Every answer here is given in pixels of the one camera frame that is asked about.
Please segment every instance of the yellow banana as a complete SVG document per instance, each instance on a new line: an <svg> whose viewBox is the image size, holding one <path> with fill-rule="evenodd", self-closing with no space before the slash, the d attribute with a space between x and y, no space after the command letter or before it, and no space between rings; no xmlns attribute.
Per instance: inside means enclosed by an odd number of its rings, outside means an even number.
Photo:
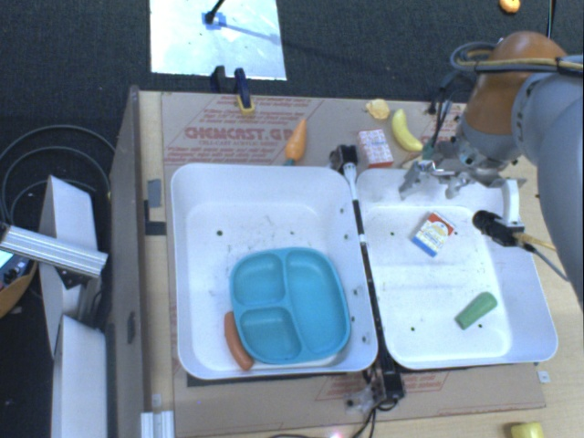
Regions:
<svg viewBox="0 0 584 438"><path fill-rule="evenodd" d="M397 109L391 119L391 131L395 140L406 151L418 152L422 150L422 143L408 130L408 120L403 109Z"/></svg>

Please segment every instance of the black floor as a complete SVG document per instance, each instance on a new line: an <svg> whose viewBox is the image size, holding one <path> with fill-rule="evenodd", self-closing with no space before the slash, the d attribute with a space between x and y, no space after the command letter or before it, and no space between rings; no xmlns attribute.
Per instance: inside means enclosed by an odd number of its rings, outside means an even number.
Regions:
<svg viewBox="0 0 584 438"><path fill-rule="evenodd" d="M548 0L522 0L515 16L504 15L498 0L276 1L288 81L252 81L256 94L429 99L454 48L517 30L543 33L548 21ZM569 53L582 52L583 10L584 0L558 0L554 39ZM132 84L207 91L204 78L150 72L149 17L149 0L0 0L0 151L34 128L64 123L115 143ZM0 178L47 144L110 166L107 149L83 134L40 134L2 158ZM6 204L48 173L99 190L96 172L74 154L38 154L14 169ZM18 201L15 222L34 229L42 187L30 194ZM40 292L37 282L33 289ZM42 303L29 291L20 305L22 313L0 319L0 436L44 437L52 365Z"/></svg>

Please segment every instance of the small box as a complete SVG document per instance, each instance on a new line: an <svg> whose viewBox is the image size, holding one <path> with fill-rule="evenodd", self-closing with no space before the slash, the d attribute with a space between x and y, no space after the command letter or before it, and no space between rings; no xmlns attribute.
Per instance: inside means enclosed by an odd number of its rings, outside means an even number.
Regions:
<svg viewBox="0 0 584 438"><path fill-rule="evenodd" d="M430 256L436 256L454 227L437 213L431 213L412 241Z"/></svg>
<svg viewBox="0 0 584 438"><path fill-rule="evenodd" d="M368 168L390 167L393 164L390 145L382 129L360 131L359 149Z"/></svg>

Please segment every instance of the orange ball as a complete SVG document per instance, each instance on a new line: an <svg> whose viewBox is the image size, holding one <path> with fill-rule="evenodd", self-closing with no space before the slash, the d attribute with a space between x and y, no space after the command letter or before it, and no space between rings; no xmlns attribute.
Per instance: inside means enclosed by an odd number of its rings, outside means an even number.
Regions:
<svg viewBox="0 0 584 438"><path fill-rule="evenodd" d="M521 0L499 0L499 5L507 13L517 13L521 6Z"/></svg>

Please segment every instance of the blue plate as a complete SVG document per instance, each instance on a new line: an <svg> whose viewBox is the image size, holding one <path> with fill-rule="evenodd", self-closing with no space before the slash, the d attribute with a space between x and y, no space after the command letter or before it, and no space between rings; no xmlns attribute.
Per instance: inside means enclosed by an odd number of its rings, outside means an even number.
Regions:
<svg viewBox="0 0 584 438"><path fill-rule="evenodd" d="M347 300L335 267L311 248L241 259L230 278L235 324L245 349L264 363L324 359L349 340Z"/></svg>

